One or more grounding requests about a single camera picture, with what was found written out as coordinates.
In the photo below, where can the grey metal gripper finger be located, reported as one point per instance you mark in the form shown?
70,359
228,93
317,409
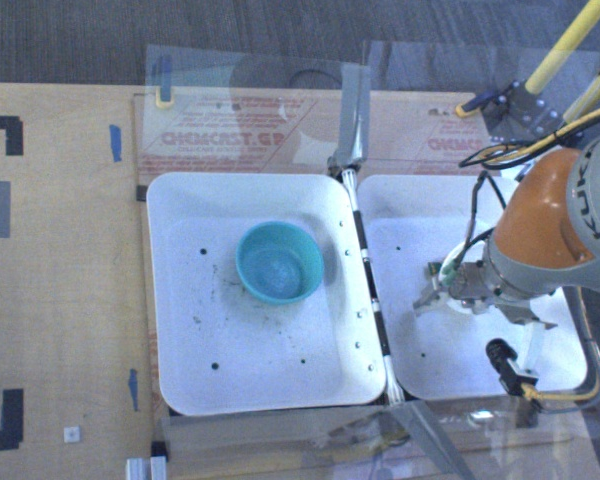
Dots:
522,314
431,299

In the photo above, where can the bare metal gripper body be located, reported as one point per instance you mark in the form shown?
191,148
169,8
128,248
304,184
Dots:
472,285

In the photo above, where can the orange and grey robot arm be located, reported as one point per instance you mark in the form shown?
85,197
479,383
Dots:
540,228

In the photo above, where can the white plastic tray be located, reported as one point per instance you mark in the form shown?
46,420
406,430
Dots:
430,358
260,348

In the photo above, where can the teal bowl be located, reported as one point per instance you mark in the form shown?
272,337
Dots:
279,268

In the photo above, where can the brown cardboard board, red print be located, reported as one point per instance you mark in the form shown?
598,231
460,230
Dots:
230,133

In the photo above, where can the small white square tile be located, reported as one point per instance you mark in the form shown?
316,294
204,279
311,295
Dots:
72,434

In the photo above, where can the black cylinder on white bracket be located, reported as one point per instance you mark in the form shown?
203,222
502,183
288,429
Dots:
505,363

